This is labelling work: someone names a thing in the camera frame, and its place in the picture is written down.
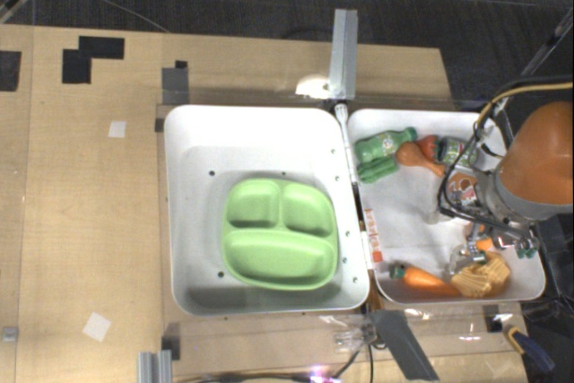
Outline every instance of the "soda can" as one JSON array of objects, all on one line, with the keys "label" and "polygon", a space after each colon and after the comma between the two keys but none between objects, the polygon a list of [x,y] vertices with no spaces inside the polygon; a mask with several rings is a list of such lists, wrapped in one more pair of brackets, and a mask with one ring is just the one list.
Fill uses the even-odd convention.
[{"label": "soda can", "polygon": [[[453,164],[464,149],[465,141],[461,141],[455,137],[443,137],[439,143],[439,162],[447,166]],[[476,162],[476,157],[476,149],[473,149],[466,152],[458,164],[470,167]]]}]

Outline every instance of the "white square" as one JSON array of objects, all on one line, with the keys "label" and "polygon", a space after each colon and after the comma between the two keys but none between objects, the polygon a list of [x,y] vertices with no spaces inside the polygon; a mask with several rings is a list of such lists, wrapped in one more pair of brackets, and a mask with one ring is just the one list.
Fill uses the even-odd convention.
[{"label": "white square", "polygon": [[102,342],[110,325],[111,321],[109,319],[105,319],[98,313],[92,313],[86,326],[83,328],[83,332],[94,340]]},{"label": "white square", "polygon": [[109,125],[108,137],[126,137],[126,121],[112,121]]}]

